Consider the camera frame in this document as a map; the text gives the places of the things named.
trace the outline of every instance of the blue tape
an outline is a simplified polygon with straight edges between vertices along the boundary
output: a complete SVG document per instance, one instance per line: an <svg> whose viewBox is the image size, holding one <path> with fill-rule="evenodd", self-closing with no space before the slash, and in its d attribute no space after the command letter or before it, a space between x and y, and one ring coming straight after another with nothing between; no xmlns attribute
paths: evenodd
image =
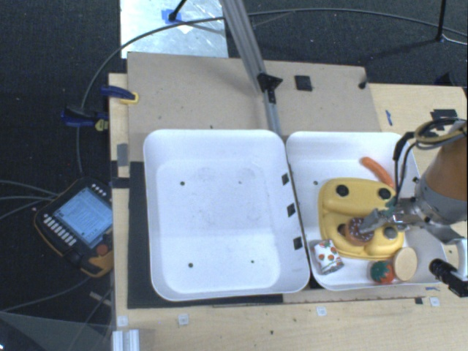
<svg viewBox="0 0 468 351"><path fill-rule="evenodd" d="M169 14L172 12L173 12L172 9L164 9L161 11L161 18L164 20L164 22L167 25L170 25L171 23L175 23L175 22L182 22L182 14L180 12L177 13L175 20L169 20Z"/></svg>
<svg viewBox="0 0 468 351"><path fill-rule="evenodd" d="M388 110L385 110L385 114L387 115L387 120L388 120L388 123L390 124L390 126L393 126L393 122L392 122L392 118L391 118L391 114Z"/></svg>

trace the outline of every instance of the blue clamp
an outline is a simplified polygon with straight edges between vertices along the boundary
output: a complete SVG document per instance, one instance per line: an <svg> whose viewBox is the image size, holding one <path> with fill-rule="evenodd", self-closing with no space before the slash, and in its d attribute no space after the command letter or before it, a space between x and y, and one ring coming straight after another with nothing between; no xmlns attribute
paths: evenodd
<svg viewBox="0 0 468 351"><path fill-rule="evenodd" d="M101 86L101 95L105 97L117 97L122 104L137 104L139 96L136 92L130 92L117 86Z"/></svg>
<svg viewBox="0 0 468 351"><path fill-rule="evenodd" d="M93 112L90 110L82 110L75 107L65 107L61 112L61 120L69 127L96 127L102 125L109 120L107 113Z"/></svg>

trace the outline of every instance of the black cable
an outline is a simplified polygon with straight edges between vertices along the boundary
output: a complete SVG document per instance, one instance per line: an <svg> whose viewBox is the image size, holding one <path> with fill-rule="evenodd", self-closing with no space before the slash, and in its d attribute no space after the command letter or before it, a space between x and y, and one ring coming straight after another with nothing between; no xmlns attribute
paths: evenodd
<svg viewBox="0 0 468 351"><path fill-rule="evenodd" d="M401 189L403 188L404 177L406 176L406 173L407 173L408 156L410 155L410 152L414 146L416 146L416 143L411 144L408 147L407 151L404 153L403 163L401 164L401 179L400 179L400 182L397 182L397 187L396 187L396 196L395 196L396 202L398 202Z"/></svg>
<svg viewBox="0 0 468 351"><path fill-rule="evenodd" d="M67 348L67 351L71 351L72 348L75 346L76 341L78 338L80 338L81 333L84 331L85 327L88 325L89 321L91 318L94 316L96 311L99 309L99 307L104 303L105 299L112 293L113 288L111 287L99 300L99 302L96 304L96 306L93 308L91 313L88 315L86 318L85 322L81 325L80 330L75 334L73 337L72 341L70 342L70 345Z"/></svg>
<svg viewBox="0 0 468 351"><path fill-rule="evenodd" d="M435 149L435 148L439 148L439 147L442 147L442 146L446 146L447 144L456 142L457 140L460 140L460 139L462 139L463 137L465 137L465 136L464 136L463 134L460 134L460 135L457 135L457 136L455 136L455 137L452 137L451 139L443 140L443 141L440 142L440 143L435 143L435 144L431 144L431 145L426 145L426 144L417 142L417 143L416 143L416 146L417 146L420 150L427 151L427 150L430 150L430 149Z"/></svg>
<svg viewBox="0 0 468 351"><path fill-rule="evenodd" d="M382 12L374 12L374 11L371 11L371 10L355 10L355 9L347 9L347 8L296 8L296 9L285 9L285 10L269 10L269 11L264 11L264 12L253 12L253 13L248 13L247 15L249 17L257 17L257 16L261 16L261 15L284 15L284 14L287 14L287 13L301 13L301 12L360 13L360 14L367 14L367 15L378 15L378 16L381 16L381 17L394 18L394 19L398 19L398 20L405 20L405 21L409 21L409 22L413 22L413 23L419 23L419 24L425 25L425 26L430 26L430 27L439 27L439 25L437 25L435 23L430 23L430 22L426 22L426 21L423 21L423 20L417 20L415 18L408 18L408 17L404 17L404 16L400 16L400 15L392 15L392 14L382 13ZM107 64L113 59L113 57L116 54L118 54L121 50L123 50L125 47L131 45L134 42L137 42L138 40L140 40L142 38L149 37L150 35L156 34L156 33L161 32L161 31L173 29L173 28L179 27L179 26L195 25L195 24L198 24L198 23L213 22L215 20L224 20L224 17L219 16L219 17L213 17L213 18L203 18L203 19L199 19L199 20L190 20L190 21L186 21L186 22L173 23L171 25L167 25L167 26L159 27L159 28L154 29L154 30L147 31L146 33L138 35L137 37L135 37L135 38L129 40L128 42L124 43L119 48L114 50L104 60L104 62L101 64L99 69L94 74L93 78L91 79L91 82L88 85L88 88L85 91L85 94L83 95L83 99L81 101L81 109L84 108L84 106L86 104L86 101L88 99L89 93L91 92L91 89L92 89L93 85L96 83L97 78L101 74L101 71L107 66ZM446 30L446 31L452 32L454 34L458 34L458 35L468 37L467 34L462 33L460 31L456 31L456 30L453 30L453 29L450 29L450 28L445 28L445 27L443 29ZM80 176L83 176L84 172L83 172L83 166L82 166L81 154L80 154L80 128L79 127L77 128L77 134L76 134L76 155L77 155L78 170L80 172Z"/></svg>
<svg viewBox="0 0 468 351"><path fill-rule="evenodd" d="M455 140L461 139L466 134L466 127L460 127L453 131L449 131L447 134L439 136L437 133L432 132L434 129L439 127L454 125L458 122L466 122L462 118L438 118L433 121L426 122L419 126L415 131L416 141L418 142L418 147L421 149L431 149L443 146L445 144L451 143Z"/></svg>
<svg viewBox="0 0 468 351"><path fill-rule="evenodd" d="M107 338L110 338L110 335L112 334L112 313L109 315L109 320L107 321L107 324L105 327L107 328L105 334L102 336L101 339L98 339L96 344L93 346L93 348L90 349L90 351L96 351L96 348L100 346L102 342L104 342Z"/></svg>
<svg viewBox="0 0 468 351"><path fill-rule="evenodd" d="M0 312L11 312L11 311L15 311L16 309L19 309L19 308L32 306L33 304L38 304L38 303L42 303L44 301L49 301L50 299L58 298L59 296L68 294L68 293L72 292L73 290L76 290L80 286L83 286L90 279L91 279L91 277L87 277L83 281L77 283L75 286L72 286L72 287L70 287L70 288L68 288L68 289L66 289L64 291L58 292L58 293L53 294L53 295L46 296L44 298L36 299L34 301L29 301L29 302L26 302L26 303L23 303L23 304L18 304L17 306L12 306L12 307L8 307L8 308L5 308L5 309L0 309Z"/></svg>
<svg viewBox="0 0 468 351"><path fill-rule="evenodd" d="M403 151L403 148L407 144L408 140L413 139L415 137L414 132L405 132L404 135L399 139L398 142L395 144L395 148L393 150L393 157L392 160L394 161L394 171L395 171L395 184L396 184L396 195L395 195L395 201L398 201L398 196L399 196L399 168L398 168L398 163L400 160L401 153Z"/></svg>
<svg viewBox="0 0 468 351"><path fill-rule="evenodd" d="M34 200L49 200L49 197L42 197L42 196L3 196L0 197L0 201L2 200L21 200L21 199L34 199Z"/></svg>
<svg viewBox="0 0 468 351"><path fill-rule="evenodd" d="M279 20L281 18L287 17L288 15L291 15L293 13L294 12L287 12L287 13L283 13L282 15L279 15L278 17L269 18L269 19L263 20L262 22L259 22L259 23L253 23L252 28L256 29L259 26L263 26L263 25L265 25L267 23L273 22L274 20Z"/></svg>
<svg viewBox="0 0 468 351"><path fill-rule="evenodd" d="M33 189L35 191L44 192L45 194L49 194L49 195L55 195L55 196L58 195L56 192L51 192L46 189L41 189L40 187L31 186L30 184L24 184L22 182L17 182L17 181L8 181L6 179L0 179L0 184L11 184L13 186L20 186L20 187L25 187L27 189Z"/></svg>
<svg viewBox="0 0 468 351"><path fill-rule="evenodd" d="M23 209L26 209L26 208L28 208L28 207L32 207L33 205L39 204L39 203L41 203L41 202L43 202L43 201L49 201L49 202L51 202L52 200L53 200L53 197L49 197L48 200L38 200L38 201L35 201L35 202L32 202L32 203L28 203L28 204L26 204L26 205L23 205L23 206L21 206L21 207L19 207L19 208L13 209L13 211L10 211L10 212L8 212L8 213L6 213L6 214L1 215L1 216L0 216L0 221L1 221L2 219L6 219L8 216L11 216L12 214L15 214L15 213L17 213L17 212L19 212L19 211L22 211Z"/></svg>
<svg viewBox="0 0 468 351"><path fill-rule="evenodd" d="M444 34L442 34L442 38L444 38L445 40L447 40L447 41L450 42L450 43L460 44L460 45L468 45L468 43L459 42L458 40L453 40L453 39L451 39L451 38L447 38Z"/></svg>

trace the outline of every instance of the yellow plastic object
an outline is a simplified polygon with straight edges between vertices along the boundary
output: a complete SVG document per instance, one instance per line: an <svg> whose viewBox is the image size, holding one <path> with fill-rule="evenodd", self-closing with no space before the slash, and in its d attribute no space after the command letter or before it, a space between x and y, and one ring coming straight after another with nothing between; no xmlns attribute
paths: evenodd
<svg viewBox="0 0 468 351"><path fill-rule="evenodd" d="M104 256L97 256L97 257L90 257L89 262L92 265L95 265L102 270L98 274L92 274L87 271L85 271L86 274L88 274L91 277L94 278L99 278L104 276L108 271L110 271L113 266L114 266L114 253L113 251L110 251L106 253Z"/></svg>
<svg viewBox="0 0 468 351"><path fill-rule="evenodd" d="M103 132L104 130L109 130L109 121L105 121L102 118L95 123L94 128L98 132Z"/></svg>
<svg viewBox="0 0 468 351"><path fill-rule="evenodd" d="M128 105L131 105L131 104L138 104L138 102L140 101L140 96L136 93L136 92L132 92L133 95L135 95L135 99L134 100L130 100L130 99L120 99L120 103L121 104L128 104Z"/></svg>
<svg viewBox="0 0 468 351"><path fill-rule="evenodd" d="M379 194L382 189L387 189L390 197L384 196L386 199L382 199L382 192ZM361 178L330 180L323 185L319 193L319 226L322 239L331 239L341 256L367 260L391 258L403 246L404 241L404 233L394 226L384 225L376 229L374 237L365 246L351 244L339 232L339 226L346 224L353 217L365 217L375 208L385 209L385 204L394 195L395 191L382 182ZM396 235L393 235L392 239L384 234L387 227L394 229L393 234Z"/></svg>

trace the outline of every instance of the white tray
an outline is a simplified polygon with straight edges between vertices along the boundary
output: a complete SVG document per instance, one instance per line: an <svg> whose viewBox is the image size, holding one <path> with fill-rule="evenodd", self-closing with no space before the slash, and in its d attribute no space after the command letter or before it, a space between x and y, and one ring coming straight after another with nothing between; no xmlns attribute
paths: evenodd
<svg viewBox="0 0 468 351"><path fill-rule="evenodd" d="M280 137L158 130L143 150L159 295L188 301L304 288L310 267Z"/></svg>
<svg viewBox="0 0 468 351"><path fill-rule="evenodd" d="M317 210L321 186L328 180L338 177L377 180L359 163L359 159L363 156L369 156L379 162L393 177L393 149L399 138L397 134L382 132L297 132L288 138L287 157L309 248L322 239ZM415 184L411 179L415 176L419 176L418 169L411 153L407 163L407 179L401 191L402 197L413 195ZM439 281L429 272L429 263L436 258L446 260L440 241L425 230L414 228L406 232L404 246L415 249L419 259L418 269L410 281L396 280L392 285L438 284ZM319 267L311 259L314 278L321 286L328 290L380 286L368 276L368 260L346 257L342 259L344 267L328 275L322 275Z"/></svg>

